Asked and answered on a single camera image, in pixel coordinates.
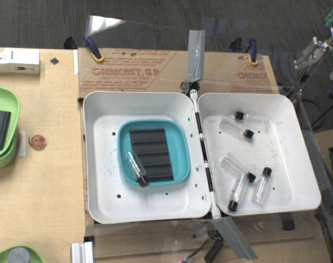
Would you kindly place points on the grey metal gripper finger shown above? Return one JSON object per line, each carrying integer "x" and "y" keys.
{"x": 314, "y": 46}
{"x": 304, "y": 62}

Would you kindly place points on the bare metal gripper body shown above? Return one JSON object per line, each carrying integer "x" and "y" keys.
{"x": 330, "y": 39}

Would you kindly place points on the clear plastic bottle black cap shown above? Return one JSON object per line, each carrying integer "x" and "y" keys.
{"x": 233, "y": 164}
{"x": 135, "y": 166}
{"x": 239, "y": 189}
{"x": 261, "y": 188}
{"x": 233, "y": 127}
{"x": 255, "y": 120}

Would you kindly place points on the white plastic tray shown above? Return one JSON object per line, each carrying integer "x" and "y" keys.
{"x": 287, "y": 157}
{"x": 106, "y": 201}

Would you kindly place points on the thin black and white rod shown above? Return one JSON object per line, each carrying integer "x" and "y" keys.
{"x": 201, "y": 136}

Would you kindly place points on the brown cardboard board red print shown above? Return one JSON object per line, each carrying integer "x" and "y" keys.
{"x": 160, "y": 73}

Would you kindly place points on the blue plate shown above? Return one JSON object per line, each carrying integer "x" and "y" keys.
{"x": 180, "y": 147}

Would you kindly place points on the small red-brown round disc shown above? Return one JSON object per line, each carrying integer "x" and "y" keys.
{"x": 38, "y": 142}

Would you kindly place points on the white cardboard box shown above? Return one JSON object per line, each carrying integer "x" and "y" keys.
{"x": 21, "y": 60}

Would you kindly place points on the small clear plastic strip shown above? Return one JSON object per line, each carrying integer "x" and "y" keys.
{"x": 22, "y": 144}

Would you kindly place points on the green plate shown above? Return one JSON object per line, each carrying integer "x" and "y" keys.
{"x": 36, "y": 253}
{"x": 4, "y": 99}

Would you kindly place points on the grey round can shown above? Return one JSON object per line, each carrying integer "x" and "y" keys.
{"x": 19, "y": 256}

